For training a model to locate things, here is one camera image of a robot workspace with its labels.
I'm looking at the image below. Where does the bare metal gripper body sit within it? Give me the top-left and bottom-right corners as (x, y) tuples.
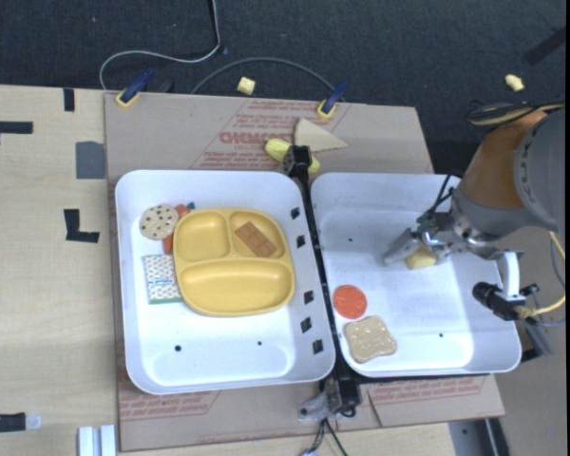
(416, 212), (501, 259)

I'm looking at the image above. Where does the yellow cheese block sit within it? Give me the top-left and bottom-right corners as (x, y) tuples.
(405, 244), (440, 271)

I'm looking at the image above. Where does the white plastic tray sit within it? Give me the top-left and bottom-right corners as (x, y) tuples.
(309, 172), (523, 379)
(114, 168), (338, 395)

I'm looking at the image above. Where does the orange round slice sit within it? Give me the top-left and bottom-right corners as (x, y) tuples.
(332, 283), (369, 321)

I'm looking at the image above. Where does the beige bread slice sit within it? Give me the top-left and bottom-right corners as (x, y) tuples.
(342, 314), (399, 365)

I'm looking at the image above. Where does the beige triangular sandwich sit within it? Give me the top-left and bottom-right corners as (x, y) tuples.
(293, 117), (350, 153)

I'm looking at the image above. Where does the yellow corn cob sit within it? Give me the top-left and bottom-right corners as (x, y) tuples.
(264, 138), (322, 176)

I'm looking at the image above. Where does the yellow divided plate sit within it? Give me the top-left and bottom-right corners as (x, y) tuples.
(171, 207), (297, 318)

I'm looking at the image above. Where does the orange carrot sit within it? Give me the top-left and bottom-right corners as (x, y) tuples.
(161, 201), (197, 256)

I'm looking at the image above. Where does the white patterned packet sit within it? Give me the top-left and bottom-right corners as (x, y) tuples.
(141, 253), (184, 306)

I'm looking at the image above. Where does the beige chocolate chip cookie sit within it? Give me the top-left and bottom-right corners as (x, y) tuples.
(138, 203), (181, 242)

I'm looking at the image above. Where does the brown cardboard board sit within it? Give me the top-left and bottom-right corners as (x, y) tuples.
(103, 91), (506, 453)

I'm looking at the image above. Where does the black cylinder on white bracket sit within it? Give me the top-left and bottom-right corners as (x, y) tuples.
(471, 249), (541, 322)

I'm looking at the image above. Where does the black block with wires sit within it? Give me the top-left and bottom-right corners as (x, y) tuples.
(280, 144), (313, 178)
(331, 375), (363, 409)

